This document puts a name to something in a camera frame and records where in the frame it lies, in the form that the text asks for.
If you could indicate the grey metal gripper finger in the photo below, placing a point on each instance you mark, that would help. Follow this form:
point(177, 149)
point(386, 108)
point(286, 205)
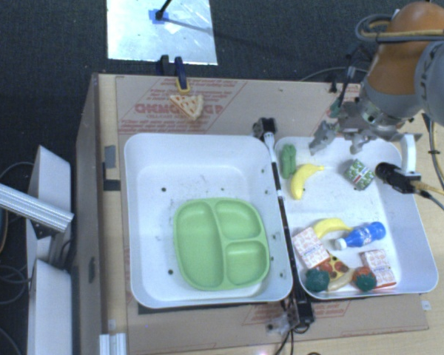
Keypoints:
point(322, 137)
point(358, 143)

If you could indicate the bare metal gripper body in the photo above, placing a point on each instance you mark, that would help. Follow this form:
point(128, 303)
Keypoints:
point(370, 123)

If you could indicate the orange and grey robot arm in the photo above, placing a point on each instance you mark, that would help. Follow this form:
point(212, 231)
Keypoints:
point(399, 69)

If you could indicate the green and white small can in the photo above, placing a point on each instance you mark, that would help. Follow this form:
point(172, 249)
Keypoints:
point(359, 174)

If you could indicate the green toy vegetable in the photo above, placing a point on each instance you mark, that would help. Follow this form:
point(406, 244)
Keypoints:
point(288, 160)

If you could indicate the yellow banana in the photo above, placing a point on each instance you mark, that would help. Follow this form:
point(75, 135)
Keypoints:
point(301, 179)
point(331, 226)

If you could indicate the white plastic tray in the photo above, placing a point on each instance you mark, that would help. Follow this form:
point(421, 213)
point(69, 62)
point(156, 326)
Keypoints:
point(355, 205)
point(203, 216)

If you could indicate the thin black and white rod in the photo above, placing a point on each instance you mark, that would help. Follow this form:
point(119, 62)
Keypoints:
point(281, 205)

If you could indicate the blue and white bottle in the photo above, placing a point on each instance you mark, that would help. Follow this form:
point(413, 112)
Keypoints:
point(362, 234)

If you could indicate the brown cardboard board red print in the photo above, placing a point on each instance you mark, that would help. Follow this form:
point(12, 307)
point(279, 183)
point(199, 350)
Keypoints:
point(244, 213)

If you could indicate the orange and white carton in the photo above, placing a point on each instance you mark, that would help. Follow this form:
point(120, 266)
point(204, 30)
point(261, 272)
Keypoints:
point(379, 268)
point(309, 248)

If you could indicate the pepperoni pizza slice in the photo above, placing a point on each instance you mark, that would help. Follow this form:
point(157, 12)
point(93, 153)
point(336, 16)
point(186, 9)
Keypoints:
point(336, 270)

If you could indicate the toy pizza slice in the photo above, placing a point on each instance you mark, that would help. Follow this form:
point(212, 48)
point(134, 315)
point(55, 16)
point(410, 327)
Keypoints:
point(188, 105)

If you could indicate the green broccoli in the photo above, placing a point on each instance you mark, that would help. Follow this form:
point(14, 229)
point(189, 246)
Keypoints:
point(317, 280)

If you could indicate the green divided plate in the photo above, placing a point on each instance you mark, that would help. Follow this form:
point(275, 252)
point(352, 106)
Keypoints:
point(222, 244)

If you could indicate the black cylinder on white bracket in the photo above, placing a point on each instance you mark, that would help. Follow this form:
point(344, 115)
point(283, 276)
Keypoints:
point(401, 168)

